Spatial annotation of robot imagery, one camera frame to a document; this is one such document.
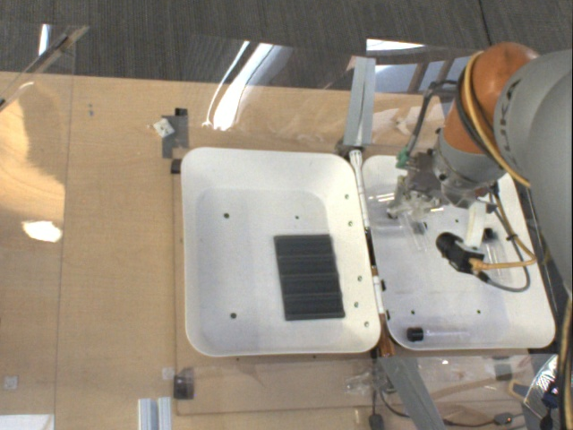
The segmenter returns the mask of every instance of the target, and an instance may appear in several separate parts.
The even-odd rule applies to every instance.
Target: gray carpet
[[[197,34],[342,53],[363,52],[369,36],[471,48],[509,39],[542,52],[571,46],[571,0],[0,0],[0,21],[88,24],[79,74],[173,80],[189,79]],[[24,51],[0,67],[15,69]]]

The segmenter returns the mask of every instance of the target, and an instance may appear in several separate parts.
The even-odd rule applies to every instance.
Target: yellow cable
[[[481,52],[475,53],[469,60],[466,66],[466,73],[464,75],[464,95],[466,97],[467,102],[467,113],[470,117],[470,120],[474,124],[474,128],[479,134],[480,138],[483,141],[483,144],[487,147],[488,151],[491,153],[493,158],[496,162],[502,166],[508,174],[510,174],[516,181],[518,181],[521,185],[526,186],[529,188],[530,184],[527,180],[525,180],[520,174],[518,174],[515,170],[513,170],[509,164],[505,161],[505,159],[500,155],[500,151],[498,150],[495,143],[493,143],[489,136],[485,133],[482,128],[482,122],[480,121],[477,113],[475,112],[475,104],[474,104],[474,97],[471,90],[471,80],[472,80],[472,69],[474,68],[474,62],[477,57],[482,54]]]
[[[523,241],[519,238],[519,236],[514,231],[513,227],[511,227],[511,223],[509,223],[508,215],[506,214],[505,210],[503,209],[503,205],[501,205],[500,197],[498,195],[493,196],[495,199],[495,203],[498,206],[498,211],[503,219],[504,223],[508,228],[508,234],[510,237],[513,237],[513,240],[516,241],[516,244],[523,250],[527,256],[529,256],[530,260],[526,262],[494,262],[488,263],[483,262],[482,260],[478,260],[477,258],[470,258],[469,262],[472,265],[473,271],[488,271],[490,269],[508,269],[508,268],[525,268],[526,266],[531,266],[537,262],[537,258],[535,254],[529,250]]]

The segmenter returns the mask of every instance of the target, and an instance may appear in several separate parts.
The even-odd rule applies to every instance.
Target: black mesh object
[[[345,316],[330,236],[275,236],[275,250],[288,321]]]

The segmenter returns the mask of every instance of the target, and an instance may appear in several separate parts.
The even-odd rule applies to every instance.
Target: white tray
[[[202,354],[356,353],[381,327],[352,168],[329,154],[199,148],[182,165],[185,321]],[[285,320],[273,237],[329,234],[346,316]]]
[[[374,156],[363,165],[363,178],[372,223],[372,239],[381,278],[382,293],[389,313],[389,331],[398,343],[410,349],[542,348],[555,335],[555,324],[537,265],[530,266],[531,287],[524,293],[509,293],[485,285],[474,276],[455,271],[441,257],[436,237],[445,231],[459,237],[466,234],[468,211],[446,206],[423,221],[423,236],[386,214],[399,175],[396,159]],[[500,180],[500,194],[511,225],[531,247],[523,211],[509,176]],[[498,237],[506,233],[494,215],[486,227]],[[517,255],[506,240],[492,254],[497,261],[516,261]],[[493,280],[506,286],[525,283],[520,268],[488,271]],[[424,341],[406,338],[408,328],[420,327]]]

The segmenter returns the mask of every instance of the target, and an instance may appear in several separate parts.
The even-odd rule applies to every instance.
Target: wooden surface
[[[181,366],[176,352],[191,349],[175,328],[181,321],[175,310],[174,178],[149,126],[183,107],[190,112],[193,147],[332,151],[349,95],[254,89],[233,130],[220,132],[201,126],[217,85],[76,77],[68,125],[70,96],[51,92],[64,90],[68,79],[53,77],[51,87],[47,81],[37,100],[22,97],[11,105],[13,113],[0,114],[0,378],[21,378],[16,391],[0,391],[0,413],[55,413],[58,430],[137,428],[137,400],[171,395],[163,369]],[[411,129],[416,113],[410,110],[420,103],[415,96],[377,96],[376,142],[388,151],[401,147],[407,135],[392,120],[410,114]],[[439,123],[430,122],[422,145],[431,144]],[[33,141],[28,149],[26,139]],[[21,232],[26,219],[52,220],[63,228],[63,239],[49,244],[27,238]],[[210,367],[208,358],[187,352],[196,365]],[[217,400],[216,389],[211,393]],[[474,403],[482,394],[477,389],[466,400]],[[349,399],[362,402],[364,397]],[[210,403],[211,410],[216,405]],[[349,406],[174,416],[174,428],[365,429],[369,412]],[[388,417],[387,426],[411,423]]]

